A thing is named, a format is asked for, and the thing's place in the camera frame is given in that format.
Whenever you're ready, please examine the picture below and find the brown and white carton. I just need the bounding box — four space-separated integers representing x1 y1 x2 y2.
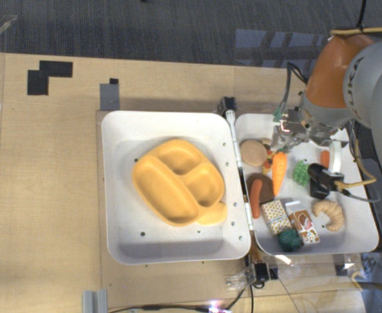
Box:
284 200 321 245

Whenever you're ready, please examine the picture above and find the light green toy vegetable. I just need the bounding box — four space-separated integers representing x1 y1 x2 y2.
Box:
291 160 311 187

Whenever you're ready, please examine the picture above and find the long red sausage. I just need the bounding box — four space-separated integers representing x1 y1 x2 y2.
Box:
250 179 264 220

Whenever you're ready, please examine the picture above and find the beige croissant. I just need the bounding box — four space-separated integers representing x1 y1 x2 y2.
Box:
311 199 345 232

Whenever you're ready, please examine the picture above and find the toy pizza slice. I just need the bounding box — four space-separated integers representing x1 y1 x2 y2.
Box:
262 148 275 175

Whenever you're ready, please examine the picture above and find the dark green broccoli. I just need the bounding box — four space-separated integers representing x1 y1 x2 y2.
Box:
277 228 304 252

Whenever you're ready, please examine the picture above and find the brown round doughnut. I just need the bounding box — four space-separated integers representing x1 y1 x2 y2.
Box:
246 173 274 205

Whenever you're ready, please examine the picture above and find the black cylinder on white bracket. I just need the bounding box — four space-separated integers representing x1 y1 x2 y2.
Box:
307 140 345 200

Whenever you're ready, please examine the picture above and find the tan round biscuit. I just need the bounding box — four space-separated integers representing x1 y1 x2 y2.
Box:
239 138 269 166

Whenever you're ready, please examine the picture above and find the yellow patterned carton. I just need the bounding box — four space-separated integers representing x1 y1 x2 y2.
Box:
260 200 293 236

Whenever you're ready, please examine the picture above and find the yellow divided plate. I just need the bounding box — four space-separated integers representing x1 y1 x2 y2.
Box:
131 138 226 228

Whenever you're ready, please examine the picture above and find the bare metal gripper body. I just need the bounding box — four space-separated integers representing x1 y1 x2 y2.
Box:
273 108 339 147

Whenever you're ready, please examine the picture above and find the white plastic tray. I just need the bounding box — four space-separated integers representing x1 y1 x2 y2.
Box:
235 113 380 256
101 110 252 266

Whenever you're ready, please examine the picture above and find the black block with thin wires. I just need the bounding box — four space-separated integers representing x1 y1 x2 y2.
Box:
218 96 237 113
254 262 278 282

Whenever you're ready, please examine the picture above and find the orange carrot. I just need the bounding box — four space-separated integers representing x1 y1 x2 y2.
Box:
271 151 288 197

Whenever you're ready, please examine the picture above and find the thin black and white rod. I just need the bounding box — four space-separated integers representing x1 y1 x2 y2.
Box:
226 110 255 231

